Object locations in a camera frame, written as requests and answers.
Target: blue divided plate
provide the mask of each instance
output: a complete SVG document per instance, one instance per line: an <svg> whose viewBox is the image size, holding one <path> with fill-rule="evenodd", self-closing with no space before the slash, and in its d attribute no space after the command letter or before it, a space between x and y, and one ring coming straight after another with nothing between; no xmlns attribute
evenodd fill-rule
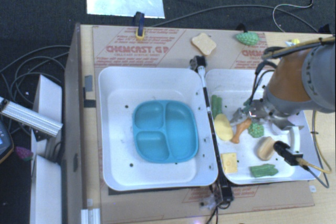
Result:
<svg viewBox="0 0 336 224"><path fill-rule="evenodd" d="M149 162L185 162L198 151L194 114L182 102L155 100L138 105L133 135L136 150Z"/></svg>

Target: black carpet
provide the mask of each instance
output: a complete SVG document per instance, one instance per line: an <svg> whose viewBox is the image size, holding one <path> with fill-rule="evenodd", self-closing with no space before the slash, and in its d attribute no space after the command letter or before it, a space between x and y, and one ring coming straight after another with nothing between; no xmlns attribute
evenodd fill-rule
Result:
<svg viewBox="0 0 336 224"><path fill-rule="evenodd" d="M282 3L306 6L310 0L163 0L166 20L196 12L201 9L223 5L266 5ZM321 26L330 24L335 33L335 0L314 0L312 8L297 9L282 7L310 23L314 29L289 15L277 12L278 23L287 32L314 33ZM146 19L151 26L164 22L163 19ZM44 46L70 45L76 22L82 24L131 25L132 18L116 16L95 16L86 14L86 0L0 0L0 70L18 57ZM212 28L233 30L239 23L249 30L279 31L272 21L272 10L261 7L222 8L211 12L166 24L166 27ZM66 49L43 51L43 55L56 55ZM16 68L21 62L2 72L8 83L14 79ZM52 64L41 71L55 75L62 81L62 70ZM26 98L34 99L36 77L29 77L21 86ZM10 98L5 80L0 78L0 96ZM30 107L22 98L18 103ZM13 133L15 145L29 148L30 137L24 132ZM0 164L0 224L25 224L29 222L30 163L25 163L15 154Z"/></svg>

